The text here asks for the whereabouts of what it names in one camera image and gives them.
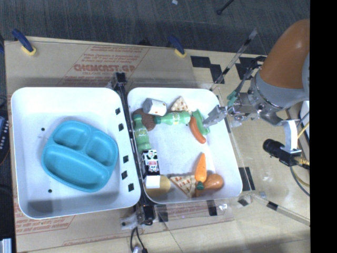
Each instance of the pizza slice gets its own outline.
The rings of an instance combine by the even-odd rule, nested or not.
[[[196,180],[194,175],[189,176],[173,176],[170,180],[181,189],[189,198],[194,196]]]
[[[186,101],[183,99],[183,97],[179,97],[172,105],[171,111],[186,111],[189,112],[189,114],[192,114],[192,111],[189,109],[189,106],[187,106]]]

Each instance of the toy carrot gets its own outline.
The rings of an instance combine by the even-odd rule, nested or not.
[[[196,188],[199,190],[203,190],[203,182],[206,181],[207,178],[207,168],[206,168],[206,156],[204,153],[201,154],[198,164],[196,165],[196,170],[195,170],[195,180],[197,181],[197,186]]]

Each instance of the green bottle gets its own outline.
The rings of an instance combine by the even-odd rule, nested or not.
[[[191,116],[188,112],[182,111],[182,112],[169,112],[163,117],[156,116],[153,120],[156,124],[169,124],[169,125],[175,125],[175,124],[187,124],[190,122]]]
[[[134,133],[138,153],[142,153],[143,150],[151,149],[146,127],[142,123],[142,116],[140,114],[135,114],[133,116],[133,121],[135,122]]]

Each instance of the blue plate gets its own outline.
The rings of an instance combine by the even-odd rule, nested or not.
[[[52,133],[42,152],[42,167],[57,181],[95,192],[109,181],[118,146],[103,131],[78,121],[66,121]]]

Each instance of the white plastic tray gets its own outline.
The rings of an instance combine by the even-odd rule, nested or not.
[[[130,116],[142,108],[146,98],[166,102],[168,107],[182,96],[192,111],[199,109],[206,118],[209,112],[219,105],[215,94],[205,89],[143,88],[132,89],[128,96]],[[157,150],[160,173],[167,177],[194,174],[197,161],[203,152],[206,155],[207,172],[217,173],[224,179],[224,186],[217,191],[208,191],[203,196],[189,198],[171,183],[171,190],[160,197],[151,198],[154,202],[176,203],[238,196],[242,191],[242,180],[234,150],[224,120],[210,126],[207,142],[200,144],[185,124],[158,124],[149,131],[150,143]]]
[[[107,88],[26,87],[15,91],[11,105],[18,203],[28,217],[126,208],[139,201],[140,185],[117,93]],[[97,192],[70,188],[42,168],[43,147],[54,129],[66,120],[87,123],[117,142],[116,167],[106,186]]]

